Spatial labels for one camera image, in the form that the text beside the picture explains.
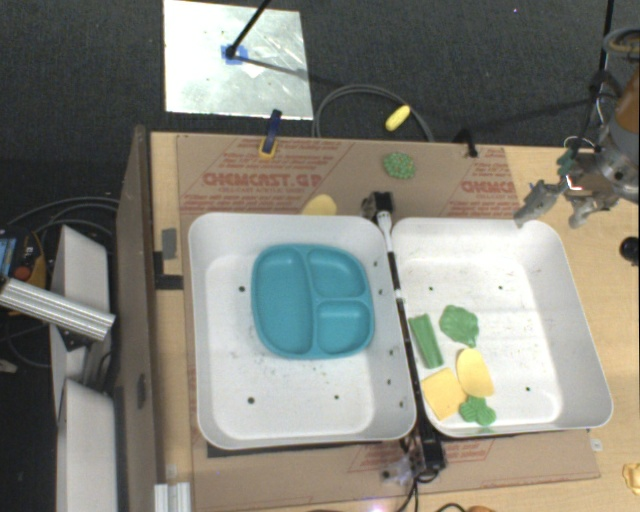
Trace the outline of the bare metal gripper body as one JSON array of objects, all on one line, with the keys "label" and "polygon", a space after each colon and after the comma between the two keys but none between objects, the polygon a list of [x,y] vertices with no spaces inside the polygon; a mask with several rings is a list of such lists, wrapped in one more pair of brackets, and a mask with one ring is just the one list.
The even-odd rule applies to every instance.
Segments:
[{"label": "bare metal gripper body", "polygon": [[566,195],[589,200],[595,210],[615,206],[619,200],[638,205],[639,168],[617,150],[579,153],[567,174]]}]

